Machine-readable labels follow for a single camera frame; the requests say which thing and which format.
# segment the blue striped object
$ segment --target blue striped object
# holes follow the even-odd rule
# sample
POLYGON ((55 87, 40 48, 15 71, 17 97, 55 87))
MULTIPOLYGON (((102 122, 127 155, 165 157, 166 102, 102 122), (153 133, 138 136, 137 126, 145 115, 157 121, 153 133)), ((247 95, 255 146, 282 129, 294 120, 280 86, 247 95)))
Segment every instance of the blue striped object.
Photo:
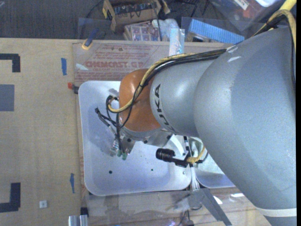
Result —
POLYGON ((192 19, 188 30, 189 32, 194 32, 222 43, 236 44, 245 40, 244 36, 203 23, 196 19, 192 19))

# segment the open cardboard box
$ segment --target open cardboard box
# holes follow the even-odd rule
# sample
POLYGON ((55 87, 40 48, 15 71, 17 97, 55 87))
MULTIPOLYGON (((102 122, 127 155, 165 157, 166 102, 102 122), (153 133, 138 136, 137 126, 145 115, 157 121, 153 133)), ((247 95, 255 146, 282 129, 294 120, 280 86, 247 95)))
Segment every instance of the open cardboard box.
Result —
POLYGON ((111 20, 111 29, 122 33, 125 25, 157 18, 161 5, 158 0, 150 1, 152 3, 147 0, 104 0, 103 14, 111 20))

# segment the cardboard box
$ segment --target cardboard box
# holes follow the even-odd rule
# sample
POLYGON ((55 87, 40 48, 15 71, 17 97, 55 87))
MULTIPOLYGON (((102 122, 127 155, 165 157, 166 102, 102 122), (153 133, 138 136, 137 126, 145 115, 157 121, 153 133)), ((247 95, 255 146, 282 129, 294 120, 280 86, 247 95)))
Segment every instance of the cardboard box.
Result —
POLYGON ((124 26, 156 19, 161 9, 158 0, 152 1, 155 11, 147 0, 104 0, 103 14, 111 20, 111 29, 122 33, 124 26))
POLYGON ((272 15, 284 0, 210 0, 210 2, 243 31, 252 23, 272 15))

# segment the plastic storage container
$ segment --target plastic storage container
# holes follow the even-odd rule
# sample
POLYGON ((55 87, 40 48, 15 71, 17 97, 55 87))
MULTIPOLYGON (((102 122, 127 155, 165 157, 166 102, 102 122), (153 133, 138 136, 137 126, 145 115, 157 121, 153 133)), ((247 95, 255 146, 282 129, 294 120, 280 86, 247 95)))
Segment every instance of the plastic storage container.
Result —
POLYGON ((284 0, 210 0, 210 2, 243 31, 253 22, 259 22, 279 9, 284 0))

